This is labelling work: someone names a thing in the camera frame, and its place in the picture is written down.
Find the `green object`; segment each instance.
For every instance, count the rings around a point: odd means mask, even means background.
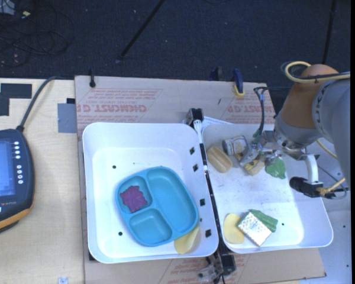
[[[258,211],[256,209],[250,209],[250,212],[256,217],[258,218],[266,227],[268,227],[268,229],[271,232],[275,232],[276,231],[276,226],[277,226],[277,219],[270,217],[269,215],[264,214],[261,211]]]
[[[258,144],[261,137],[262,137],[262,132],[258,128],[257,131],[253,134],[252,144]]]
[[[274,159],[271,165],[266,166],[266,172],[273,177],[285,179],[285,165],[283,160],[280,158]]]

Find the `blue divided plate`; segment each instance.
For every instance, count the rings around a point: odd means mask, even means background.
[[[124,179],[117,186],[115,200],[133,237],[144,246],[171,242],[198,222],[191,194],[167,167],[152,167]]]

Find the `dark floor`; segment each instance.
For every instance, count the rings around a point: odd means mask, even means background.
[[[0,13],[0,78],[73,79],[92,69],[96,76],[208,80],[221,66],[224,80],[237,68],[246,82],[291,86],[284,62],[350,70],[351,0],[165,0],[116,64],[160,1],[10,0],[12,14]],[[287,93],[270,91],[276,112]]]

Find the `cardboard surface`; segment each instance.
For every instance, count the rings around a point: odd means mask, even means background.
[[[80,192],[86,283],[199,283],[197,271],[207,265],[205,258],[152,260],[135,263],[102,264],[89,260],[86,202],[81,136],[93,122],[182,122],[190,108],[202,108],[207,117],[231,123],[258,124],[260,103],[253,88],[245,83],[245,95],[234,95],[233,83],[141,78],[75,77],[79,140]],[[265,92],[265,123],[273,124],[272,102]],[[323,277],[325,270],[316,248],[235,254],[237,270],[225,278],[227,284],[269,283]]]

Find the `small box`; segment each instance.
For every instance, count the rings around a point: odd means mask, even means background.
[[[252,212],[242,217],[238,228],[258,246],[261,246],[272,233]]]

